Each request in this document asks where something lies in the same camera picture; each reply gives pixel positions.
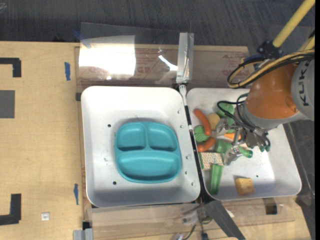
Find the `blue divided plate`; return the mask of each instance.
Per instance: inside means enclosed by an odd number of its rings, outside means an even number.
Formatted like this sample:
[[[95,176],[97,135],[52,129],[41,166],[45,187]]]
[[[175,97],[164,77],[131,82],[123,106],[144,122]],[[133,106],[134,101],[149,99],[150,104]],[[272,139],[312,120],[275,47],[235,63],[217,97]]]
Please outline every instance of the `blue divided plate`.
[[[181,170],[175,132],[156,122],[130,122],[116,133],[115,162],[120,175],[135,183],[172,181]]]

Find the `blue mark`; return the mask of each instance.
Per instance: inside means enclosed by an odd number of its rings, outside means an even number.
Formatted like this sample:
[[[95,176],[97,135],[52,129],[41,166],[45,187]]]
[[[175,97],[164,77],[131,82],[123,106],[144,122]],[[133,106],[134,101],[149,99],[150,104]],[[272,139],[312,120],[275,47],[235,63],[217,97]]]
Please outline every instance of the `blue mark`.
[[[83,34],[76,30],[73,30],[72,33],[85,47],[91,48],[90,43],[86,41],[87,38]]]
[[[74,184],[73,193],[75,196],[76,205],[79,205],[79,191],[78,191],[78,184]]]
[[[67,81],[70,81],[70,64],[68,62],[64,63],[64,72],[65,72],[65,78]]]

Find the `wooden table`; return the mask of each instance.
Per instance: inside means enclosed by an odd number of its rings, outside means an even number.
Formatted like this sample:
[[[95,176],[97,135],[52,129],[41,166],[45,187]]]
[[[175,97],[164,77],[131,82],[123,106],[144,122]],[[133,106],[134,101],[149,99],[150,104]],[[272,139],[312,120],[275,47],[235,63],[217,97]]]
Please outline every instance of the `wooden table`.
[[[21,220],[0,225],[0,239],[71,240],[73,230],[82,228],[77,47],[77,43],[0,42],[0,58],[19,58],[22,74],[13,77],[12,65],[0,64],[0,90],[15,91],[14,118],[0,118],[0,215],[9,214],[11,194],[21,194]],[[240,230],[247,239],[310,239],[295,203],[292,212],[294,221],[243,226]],[[49,213],[49,220],[42,220],[42,213]],[[208,235],[211,239],[226,237],[221,229],[210,230]],[[190,239],[201,239],[200,233]]]

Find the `gray square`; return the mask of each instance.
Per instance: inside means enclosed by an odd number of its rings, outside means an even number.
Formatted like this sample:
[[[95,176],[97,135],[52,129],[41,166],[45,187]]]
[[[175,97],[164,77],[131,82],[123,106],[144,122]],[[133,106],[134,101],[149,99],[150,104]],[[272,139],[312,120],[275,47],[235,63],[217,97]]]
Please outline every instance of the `gray square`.
[[[0,90],[0,118],[15,118],[15,90]]]

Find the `yellow pole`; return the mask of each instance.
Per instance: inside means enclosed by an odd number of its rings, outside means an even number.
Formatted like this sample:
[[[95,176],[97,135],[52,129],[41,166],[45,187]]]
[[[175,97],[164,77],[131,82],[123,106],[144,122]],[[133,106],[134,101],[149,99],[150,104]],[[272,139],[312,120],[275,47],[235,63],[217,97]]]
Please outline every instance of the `yellow pole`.
[[[272,44],[274,47],[279,48],[292,31],[296,28],[299,22],[304,18],[304,16],[309,12],[309,10],[314,6],[316,0],[304,0],[300,7],[289,19],[287,24],[283,27],[281,32],[273,40]]]
[[[315,47],[316,43],[316,35],[314,35],[311,38],[308,38],[307,41],[299,48],[298,51],[303,51],[303,50],[311,50],[313,47]]]

